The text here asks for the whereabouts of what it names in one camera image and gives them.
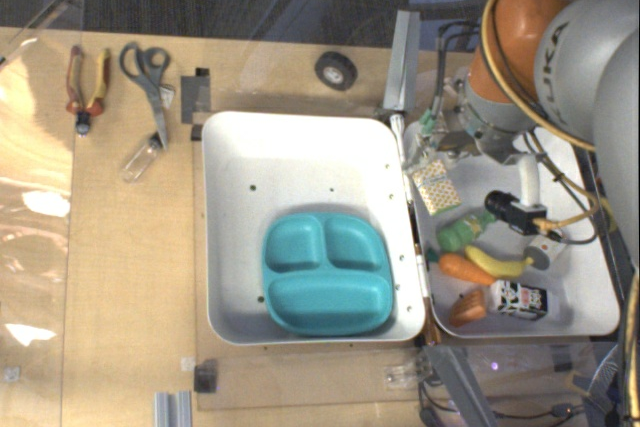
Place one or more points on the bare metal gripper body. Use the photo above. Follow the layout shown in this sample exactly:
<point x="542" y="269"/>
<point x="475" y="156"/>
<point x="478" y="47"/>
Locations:
<point x="477" y="139"/>

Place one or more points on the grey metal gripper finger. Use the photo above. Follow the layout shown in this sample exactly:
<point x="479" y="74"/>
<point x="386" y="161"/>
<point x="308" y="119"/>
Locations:
<point x="416" y="156"/>
<point x="443" y="153"/>

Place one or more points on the yellow patterned carton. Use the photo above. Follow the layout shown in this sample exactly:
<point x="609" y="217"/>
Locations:
<point x="436" y="189"/>

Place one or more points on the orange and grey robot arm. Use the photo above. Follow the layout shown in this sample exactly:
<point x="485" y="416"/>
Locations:
<point x="575" y="60"/>

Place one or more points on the green bottle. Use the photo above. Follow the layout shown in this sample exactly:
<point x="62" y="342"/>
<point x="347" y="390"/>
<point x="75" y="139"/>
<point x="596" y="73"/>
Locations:
<point x="460" y="231"/>

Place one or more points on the black tape roll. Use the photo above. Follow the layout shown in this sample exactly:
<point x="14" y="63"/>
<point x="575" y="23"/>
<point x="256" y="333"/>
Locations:
<point x="336" y="71"/>

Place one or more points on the orange carrot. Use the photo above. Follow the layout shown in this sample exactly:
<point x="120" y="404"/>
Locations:
<point x="465" y="269"/>

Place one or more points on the yellow banana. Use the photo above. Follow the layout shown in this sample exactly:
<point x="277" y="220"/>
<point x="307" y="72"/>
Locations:
<point x="495" y="265"/>

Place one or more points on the white can with orange dot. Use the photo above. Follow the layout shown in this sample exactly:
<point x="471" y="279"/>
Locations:
<point x="545" y="252"/>

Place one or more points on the white plastic tray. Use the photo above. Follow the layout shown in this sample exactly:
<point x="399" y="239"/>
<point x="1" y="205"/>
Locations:
<point x="575" y="305"/>
<point x="280" y="160"/>

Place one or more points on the teal divided plate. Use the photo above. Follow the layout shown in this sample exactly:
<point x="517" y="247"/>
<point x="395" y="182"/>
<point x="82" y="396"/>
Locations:
<point x="327" y="285"/>

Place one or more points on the brown bread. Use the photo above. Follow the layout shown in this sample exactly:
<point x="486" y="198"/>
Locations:
<point x="469" y="309"/>

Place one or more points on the black and white carton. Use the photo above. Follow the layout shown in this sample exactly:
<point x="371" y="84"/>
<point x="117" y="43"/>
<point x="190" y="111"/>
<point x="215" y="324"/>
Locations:
<point x="520" y="300"/>

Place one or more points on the grey scissors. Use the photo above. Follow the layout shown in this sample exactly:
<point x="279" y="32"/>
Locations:
<point x="152" y="85"/>

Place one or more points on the clear plastic bottle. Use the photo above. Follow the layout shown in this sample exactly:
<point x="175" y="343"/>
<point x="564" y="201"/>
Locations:
<point x="137" y="162"/>

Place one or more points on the red and yellow pliers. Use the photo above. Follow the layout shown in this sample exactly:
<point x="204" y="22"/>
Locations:
<point x="101" y="80"/>

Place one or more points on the black cylinder on white bracket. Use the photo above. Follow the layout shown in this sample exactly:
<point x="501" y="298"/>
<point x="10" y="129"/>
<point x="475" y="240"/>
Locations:
<point x="515" y="210"/>

